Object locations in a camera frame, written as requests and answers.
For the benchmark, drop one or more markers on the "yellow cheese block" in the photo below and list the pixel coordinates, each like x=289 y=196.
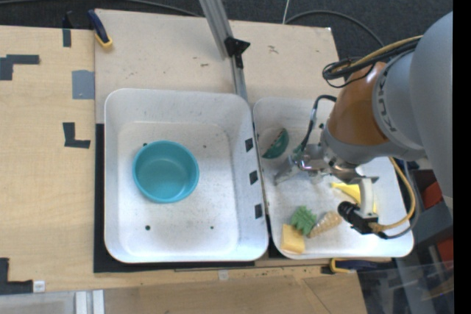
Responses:
x=291 y=240

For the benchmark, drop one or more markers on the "white plastic tray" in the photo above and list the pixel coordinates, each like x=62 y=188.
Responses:
x=206 y=195
x=331 y=242

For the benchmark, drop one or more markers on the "beige ice cream cone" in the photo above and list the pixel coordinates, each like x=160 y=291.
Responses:
x=325 y=223

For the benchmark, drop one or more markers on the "black cylinder on white bracket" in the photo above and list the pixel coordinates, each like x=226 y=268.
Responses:
x=358 y=217

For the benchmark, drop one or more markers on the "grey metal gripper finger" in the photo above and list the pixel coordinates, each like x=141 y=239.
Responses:
x=285 y=174
x=319 y=178

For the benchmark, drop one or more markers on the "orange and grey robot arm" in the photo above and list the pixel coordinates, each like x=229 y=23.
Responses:
x=404 y=92

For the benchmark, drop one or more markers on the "yellow banana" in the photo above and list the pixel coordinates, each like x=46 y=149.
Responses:
x=349 y=190

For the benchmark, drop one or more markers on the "teal bowl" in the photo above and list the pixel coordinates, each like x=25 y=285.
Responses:
x=165 y=173

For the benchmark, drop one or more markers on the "green watermelon slice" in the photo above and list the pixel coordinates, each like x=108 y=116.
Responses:
x=277 y=147

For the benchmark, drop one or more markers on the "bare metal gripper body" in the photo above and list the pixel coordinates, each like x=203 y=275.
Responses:
x=312 y=160

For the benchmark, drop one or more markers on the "pale wooden board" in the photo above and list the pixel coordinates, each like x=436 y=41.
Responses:
x=165 y=55

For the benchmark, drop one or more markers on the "green toy lettuce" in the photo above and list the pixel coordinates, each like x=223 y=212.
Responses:
x=303 y=220

